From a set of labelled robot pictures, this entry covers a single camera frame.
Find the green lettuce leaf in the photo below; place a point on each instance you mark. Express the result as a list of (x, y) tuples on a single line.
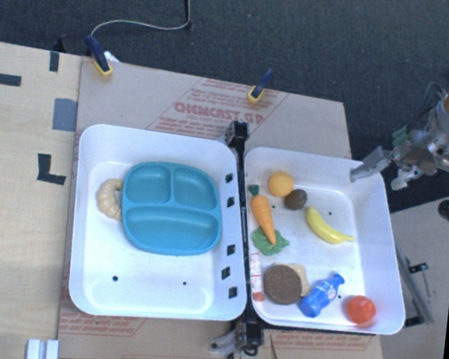
[(269, 247)]

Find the cream doughnut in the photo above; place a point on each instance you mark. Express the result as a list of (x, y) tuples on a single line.
[(107, 199)]

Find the orange ball fruit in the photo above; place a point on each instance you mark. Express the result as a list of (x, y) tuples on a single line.
[(281, 184)]

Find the white packet with red print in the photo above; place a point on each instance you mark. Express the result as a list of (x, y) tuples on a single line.
[(255, 274)]

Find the brown cardboard board, red print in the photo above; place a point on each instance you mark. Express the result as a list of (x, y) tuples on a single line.
[(136, 103)]

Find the white plastic tray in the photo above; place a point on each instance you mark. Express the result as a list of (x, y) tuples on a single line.
[(363, 269), (147, 283)]

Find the red tomato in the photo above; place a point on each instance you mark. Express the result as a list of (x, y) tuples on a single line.
[(360, 310)]

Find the blue plastic bottle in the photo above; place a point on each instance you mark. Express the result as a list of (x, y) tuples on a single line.
[(320, 296)]

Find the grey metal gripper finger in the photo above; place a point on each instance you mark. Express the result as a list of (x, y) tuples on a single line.
[(372, 164), (405, 176)]

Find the brown round biscuit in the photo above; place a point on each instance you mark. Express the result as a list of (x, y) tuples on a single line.
[(282, 284)]

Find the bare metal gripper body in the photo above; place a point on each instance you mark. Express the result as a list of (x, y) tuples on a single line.
[(434, 155)]

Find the blue divided plate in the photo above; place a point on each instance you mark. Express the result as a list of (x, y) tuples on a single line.
[(170, 225)]

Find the orange carrot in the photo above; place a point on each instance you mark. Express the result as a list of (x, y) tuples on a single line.
[(264, 216)]

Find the yellow banana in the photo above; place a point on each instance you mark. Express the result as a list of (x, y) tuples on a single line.
[(324, 227)]

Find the beige bread slice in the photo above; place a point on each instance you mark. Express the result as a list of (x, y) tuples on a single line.
[(304, 276)]

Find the brown kiwi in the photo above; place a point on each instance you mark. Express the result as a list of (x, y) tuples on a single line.
[(296, 199)]

